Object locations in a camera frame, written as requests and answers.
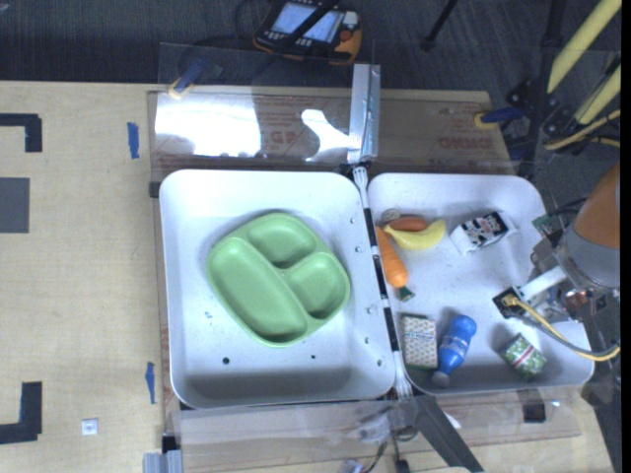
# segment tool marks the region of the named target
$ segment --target water bottle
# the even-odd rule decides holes
[[[432,376],[435,385],[443,388],[449,386],[450,375],[464,361],[476,330],[475,321],[468,315],[461,314],[452,319],[438,349],[438,369]]]

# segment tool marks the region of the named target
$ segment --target yellow tube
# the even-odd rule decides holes
[[[601,88],[596,90],[574,114],[580,124],[590,124],[594,118],[620,93],[622,82],[622,65],[618,65]]]
[[[574,33],[574,36],[554,60],[548,83],[548,94],[556,89],[574,64],[581,58],[585,50],[592,45],[598,34],[602,32],[602,29],[620,10],[620,7],[622,7],[622,0],[600,0],[598,2],[581,27]]]

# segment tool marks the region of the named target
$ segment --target yellow banana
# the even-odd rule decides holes
[[[402,232],[391,226],[386,226],[384,231],[394,238],[399,247],[408,250],[421,250],[430,248],[441,241],[447,231],[447,224],[444,219],[439,219],[421,232]]]

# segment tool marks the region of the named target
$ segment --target wooden surface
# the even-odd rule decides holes
[[[2,473],[141,471],[143,454],[160,448],[159,286],[148,195],[147,95],[154,89],[0,83],[0,112],[37,113],[43,122],[42,153],[24,152],[22,128],[0,128],[0,176],[31,179],[30,232],[0,234],[0,424],[17,422],[23,381],[43,384],[42,434],[0,445]],[[128,122],[139,128],[137,160]],[[156,404],[147,363],[155,366]],[[569,394],[568,430],[575,431],[503,444],[471,436],[473,453],[489,472],[612,471],[594,412],[577,390]],[[89,418],[99,419],[99,433],[82,436]],[[410,446],[413,471],[445,466],[436,452]],[[391,456],[374,471],[393,472]]]

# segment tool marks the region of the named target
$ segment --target yellow cable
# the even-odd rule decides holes
[[[554,334],[557,338],[560,338],[561,340],[563,340],[564,342],[567,342],[568,340],[561,334],[559,333],[546,319],[545,317],[543,317],[539,312],[537,312],[534,308],[532,308],[532,306],[530,306],[529,304],[525,304],[524,302],[522,302],[521,300],[512,297],[512,298],[508,298],[505,300],[505,304],[509,305],[509,306],[520,306],[521,308],[523,308],[525,311],[527,311],[530,315],[532,315],[532,317],[534,317],[536,320],[538,320],[548,331],[550,331],[552,334]],[[579,356],[586,358],[586,359],[590,359],[592,361],[607,361],[610,360],[611,358],[615,358],[619,353],[620,353],[620,347],[616,347],[613,351],[611,351],[609,354],[606,354],[604,356],[595,356],[593,354],[586,354],[584,352],[578,352],[578,351],[574,351],[576,354],[578,354]]]
[[[620,117],[620,109],[615,110],[610,115],[601,117],[598,121],[593,122],[589,126],[586,126],[581,131],[579,131],[578,133],[575,133],[571,137],[568,137],[558,142],[552,142],[550,144],[546,144],[545,148],[548,151],[556,151],[557,149],[561,149],[562,147],[573,144],[574,142],[578,142],[579,140],[582,140],[583,137],[585,137],[587,134],[593,132],[595,129],[600,128],[602,125],[606,124],[611,119],[615,119],[617,117]]]

